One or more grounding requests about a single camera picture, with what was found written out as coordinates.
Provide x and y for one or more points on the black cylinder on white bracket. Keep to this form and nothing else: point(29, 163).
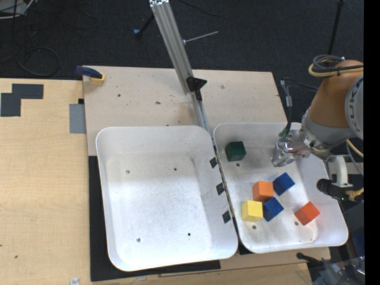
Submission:
point(338, 177)

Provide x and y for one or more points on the green cube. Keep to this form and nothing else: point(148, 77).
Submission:
point(235, 151)

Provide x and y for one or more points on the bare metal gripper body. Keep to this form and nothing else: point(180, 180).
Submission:
point(292, 145)

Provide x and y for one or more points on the pale wood board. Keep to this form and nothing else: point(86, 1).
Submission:
point(142, 99)

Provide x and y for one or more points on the blue cube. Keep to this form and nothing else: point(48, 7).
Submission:
point(283, 183)
point(273, 209)

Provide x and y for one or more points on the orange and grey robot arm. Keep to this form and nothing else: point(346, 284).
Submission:
point(332, 99)

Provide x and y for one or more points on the orange cube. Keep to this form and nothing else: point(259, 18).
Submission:
point(307, 213)
point(262, 190)

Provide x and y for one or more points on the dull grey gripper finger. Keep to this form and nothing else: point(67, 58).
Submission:
point(277, 159)
point(289, 158)

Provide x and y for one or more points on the white plastic tray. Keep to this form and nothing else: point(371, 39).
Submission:
point(160, 200)
point(279, 236)

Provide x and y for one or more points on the yellow cube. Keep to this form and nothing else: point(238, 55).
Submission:
point(252, 211)

